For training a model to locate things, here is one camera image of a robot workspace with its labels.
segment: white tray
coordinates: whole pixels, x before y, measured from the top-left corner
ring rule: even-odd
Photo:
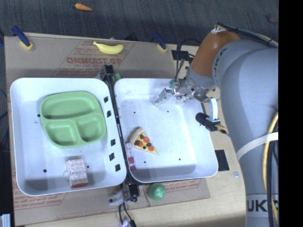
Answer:
[[[133,149],[136,170],[132,176],[141,183],[210,177],[218,162],[209,131],[196,120],[202,111],[196,100],[179,106],[174,98],[158,107],[158,94],[170,79],[121,79],[115,84],[122,135],[127,142],[142,127],[158,151],[155,155]]]
[[[84,90],[100,102],[107,132],[99,141],[80,147],[60,148],[53,145],[38,117],[41,101],[48,95]],[[114,110],[107,85],[98,79],[22,78],[10,88],[17,184],[27,195],[38,196],[61,192],[119,185],[126,177]],[[65,176],[65,162],[83,159],[88,186],[71,188]]]

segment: green ball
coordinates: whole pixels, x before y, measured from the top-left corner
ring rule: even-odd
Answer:
[[[159,201],[165,196],[165,187],[160,183],[154,183],[151,185],[148,195],[151,199]]]

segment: table surface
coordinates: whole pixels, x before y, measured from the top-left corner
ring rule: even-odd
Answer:
[[[27,33],[30,36],[37,36],[36,34]],[[41,37],[53,37],[50,35],[39,35]],[[154,43],[142,43],[133,42],[134,48],[128,53],[127,58],[122,58],[124,68],[133,68],[136,64],[146,67],[150,77],[166,78],[170,75],[159,74],[158,66],[161,63],[169,63],[170,66],[175,66],[176,61],[173,61],[171,57],[171,50],[176,49],[176,45],[168,44],[167,55],[155,55],[155,50],[146,48],[155,48]],[[195,54],[197,51],[196,46],[182,46],[182,50],[188,51],[190,54]],[[41,60],[45,59],[45,54],[41,54]],[[16,65],[12,60],[10,52],[6,51],[6,57],[9,62],[6,64],[7,82],[8,86],[17,78],[28,76],[29,72],[24,68]],[[181,70],[179,77],[185,76],[186,70]],[[33,70],[31,72],[32,77],[41,75],[45,72],[45,67],[39,72]],[[120,68],[121,74],[124,77],[137,77],[143,76],[140,72],[134,72],[134,70],[123,70]],[[214,92],[209,93],[209,97],[220,97],[220,90],[217,88]],[[221,119],[221,124],[225,125],[224,117],[221,109],[220,100],[218,101],[218,116]],[[224,150],[229,169],[228,171],[220,171],[215,176],[206,178],[206,182],[210,192],[210,198],[186,201],[181,203],[173,203],[169,205],[160,205],[149,208],[141,208],[135,210],[129,210],[130,216],[135,220],[138,227],[170,227],[170,226],[207,226],[207,227],[242,227],[245,225],[245,187],[243,176],[241,173],[240,165],[236,158],[232,142],[227,135],[220,132],[211,132],[211,138],[213,141],[215,150]],[[39,224],[29,224],[27,227],[56,227],[56,226],[103,226],[103,227],[118,227],[121,226],[119,221],[119,214],[117,212],[99,214],[94,216],[87,216],[81,218],[71,218],[65,220],[57,220]]]

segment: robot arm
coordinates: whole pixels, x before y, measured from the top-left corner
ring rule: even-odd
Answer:
[[[171,96],[183,101],[194,98],[201,105],[212,103],[215,115],[214,100],[207,93],[220,88],[223,115],[244,178],[246,226],[272,227],[279,224],[278,157],[276,161],[268,157],[269,150],[270,156],[277,151],[278,46],[258,34],[251,35],[257,40],[240,39],[230,27],[211,31],[187,76],[172,81],[171,89],[165,88],[156,104]],[[220,122],[206,116],[199,113],[196,119],[215,130]]]

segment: pepperoni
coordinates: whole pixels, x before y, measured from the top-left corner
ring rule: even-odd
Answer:
[[[143,141],[144,141],[145,143],[148,143],[148,142],[150,142],[150,139],[149,139],[147,136],[145,136],[145,137],[143,138]]]
[[[134,145],[135,145],[135,146],[142,147],[143,142],[142,142],[141,140],[136,140],[136,141],[134,142]]]
[[[148,149],[149,151],[153,151],[155,148],[154,148],[153,146],[149,146],[147,149]]]

